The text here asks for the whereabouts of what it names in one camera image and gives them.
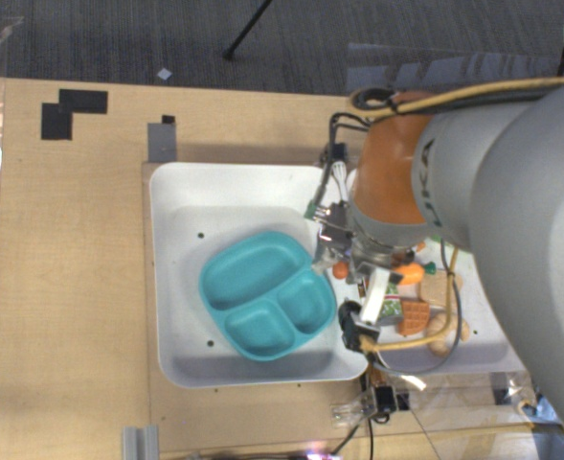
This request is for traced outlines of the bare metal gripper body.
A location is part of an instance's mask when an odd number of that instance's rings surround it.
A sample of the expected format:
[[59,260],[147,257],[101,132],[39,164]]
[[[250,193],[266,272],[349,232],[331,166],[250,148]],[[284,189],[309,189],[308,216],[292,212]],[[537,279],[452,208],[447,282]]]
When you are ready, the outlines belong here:
[[317,209],[317,222],[327,225],[334,236],[334,250],[340,262],[351,269],[390,268],[406,260],[406,248],[384,241],[383,223],[355,217],[356,213],[345,201]]

